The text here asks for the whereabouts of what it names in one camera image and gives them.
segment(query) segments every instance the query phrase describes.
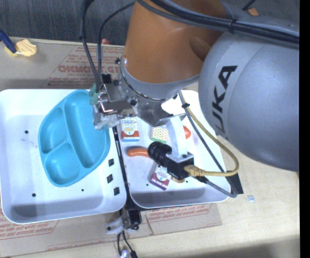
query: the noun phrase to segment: cardboard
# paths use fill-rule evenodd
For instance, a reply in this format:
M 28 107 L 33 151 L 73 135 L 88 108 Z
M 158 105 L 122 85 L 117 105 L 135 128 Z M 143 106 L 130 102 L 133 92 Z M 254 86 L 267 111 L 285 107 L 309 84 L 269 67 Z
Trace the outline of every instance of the cardboard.
M 80 43 L 29 39 L 38 51 L 29 58 L 12 57 L 0 42 L 0 91 L 5 89 L 89 89 L 94 76 Z M 122 46 L 104 45 L 103 73 L 115 77 L 115 60 L 123 53 Z M 89 45 L 95 59 L 95 45 Z M 71 219 L 17 225 L 4 216 L 0 196 L 0 256 L 18 256 L 117 240 L 107 235 L 106 223 L 119 217 L 118 212 Z M 142 212 L 139 230 L 129 238 L 219 226 L 222 224 L 216 204 L 172 207 Z

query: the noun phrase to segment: blue brush handle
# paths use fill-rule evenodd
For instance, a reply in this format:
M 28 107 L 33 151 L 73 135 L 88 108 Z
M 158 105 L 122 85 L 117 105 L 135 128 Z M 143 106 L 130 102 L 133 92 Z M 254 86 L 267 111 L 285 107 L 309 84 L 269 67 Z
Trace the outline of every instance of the blue brush handle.
M 9 38 L 9 36 L 6 35 L 6 33 L 3 32 L 1 29 L 0 29 L 0 39 L 2 40 L 2 42 L 5 44 L 5 46 L 6 46 L 12 53 L 16 53 L 16 52 L 17 52 L 14 43 L 11 41 L 11 39 Z

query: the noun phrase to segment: cable tie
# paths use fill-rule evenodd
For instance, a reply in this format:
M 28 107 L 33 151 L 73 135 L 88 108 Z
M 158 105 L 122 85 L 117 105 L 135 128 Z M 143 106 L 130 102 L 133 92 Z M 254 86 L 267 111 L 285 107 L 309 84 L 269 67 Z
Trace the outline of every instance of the cable tie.
M 186 107 L 189 107 L 190 106 L 190 104 L 189 103 L 185 103 L 185 104 L 183 104 L 181 107 L 183 107 L 184 109 L 186 108 Z
M 231 34 L 234 34 L 234 29 L 233 29 L 233 24 L 236 22 L 236 19 L 232 19 L 229 21 L 229 25 L 228 25 L 228 31 Z

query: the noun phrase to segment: blue divided plate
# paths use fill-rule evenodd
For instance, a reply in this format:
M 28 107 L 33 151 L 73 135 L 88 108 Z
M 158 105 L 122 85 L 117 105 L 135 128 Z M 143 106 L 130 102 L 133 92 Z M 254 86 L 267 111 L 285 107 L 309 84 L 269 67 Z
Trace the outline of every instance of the blue divided plate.
M 48 179 L 67 187 L 83 179 L 106 158 L 109 130 L 94 128 L 86 90 L 76 90 L 58 103 L 40 125 L 41 161 Z

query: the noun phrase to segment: blue plate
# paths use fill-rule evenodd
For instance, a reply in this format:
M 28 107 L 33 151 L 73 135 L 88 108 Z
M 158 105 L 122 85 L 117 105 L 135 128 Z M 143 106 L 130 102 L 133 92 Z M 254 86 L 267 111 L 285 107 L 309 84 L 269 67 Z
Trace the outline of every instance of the blue plate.
M 88 91 L 77 90 L 65 97 L 44 118 L 38 140 L 41 161 L 48 179 L 67 187 L 83 179 L 106 158 L 109 130 L 94 128 Z

